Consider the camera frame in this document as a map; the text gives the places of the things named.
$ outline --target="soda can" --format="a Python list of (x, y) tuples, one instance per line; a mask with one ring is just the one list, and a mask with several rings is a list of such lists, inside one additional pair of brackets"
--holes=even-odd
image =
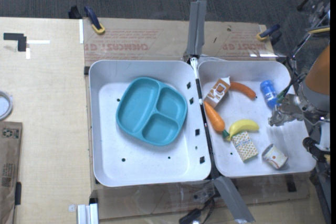
[(272, 165), (275, 169), (280, 169), (284, 166), (288, 157), (281, 152), (273, 144), (270, 144), (262, 153), (262, 158), (266, 160), (270, 165)]

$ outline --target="blue and yellow clamp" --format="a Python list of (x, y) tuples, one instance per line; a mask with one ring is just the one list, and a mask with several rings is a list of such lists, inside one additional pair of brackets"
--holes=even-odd
[(92, 28), (98, 35), (102, 35), (105, 33), (105, 28), (103, 25), (98, 21), (96, 14), (94, 13), (93, 9), (90, 6), (85, 6), (84, 11), (86, 15), (90, 18), (92, 22)]
[(270, 28), (267, 28), (264, 32), (259, 32), (256, 35), (256, 38), (259, 41), (264, 41), (268, 36), (272, 35), (279, 28), (280, 28), (280, 25), (273, 25)]

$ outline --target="table surface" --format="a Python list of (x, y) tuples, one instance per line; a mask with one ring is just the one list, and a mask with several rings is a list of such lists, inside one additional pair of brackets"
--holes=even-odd
[[(79, 21), (2, 17), (0, 25), (2, 32), (22, 33), (27, 40), (50, 40), (49, 44), (31, 44), (30, 59), (17, 51), (16, 41), (0, 40), (0, 89), (13, 97), (13, 111), (6, 121), (23, 123), (18, 175), (22, 197), (14, 223), (76, 223), (72, 208), (88, 204), (92, 177)], [(311, 184), (309, 189), (307, 199), (249, 208), (258, 222), (323, 223), (315, 189)], [(214, 218), (220, 221), (221, 214), (228, 214), (227, 208), (216, 214)], [(132, 221), (157, 223), (159, 219), (147, 216), (110, 222)]]

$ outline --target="toy carrot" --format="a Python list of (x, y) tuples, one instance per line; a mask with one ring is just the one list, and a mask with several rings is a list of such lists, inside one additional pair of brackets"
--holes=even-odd
[(206, 101), (204, 101), (204, 108), (213, 128), (218, 132), (222, 132), (225, 129), (225, 122), (222, 117)]
[(230, 82), (230, 88), (229, 90), (236, 90), (239, 91), (246, 96), (250, 97), (251, 99), (256, 98), (257, 94), (254, 90), (252, 90), (250, 87), (247, 87), (244, 84), (241, 84), (239, 82), (231, 81)]

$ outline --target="brown paper bag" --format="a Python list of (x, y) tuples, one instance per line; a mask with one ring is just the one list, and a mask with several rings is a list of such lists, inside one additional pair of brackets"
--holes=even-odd
[(12, 224), (22, 123), (0, 122), (0, 131), (0, 224)]

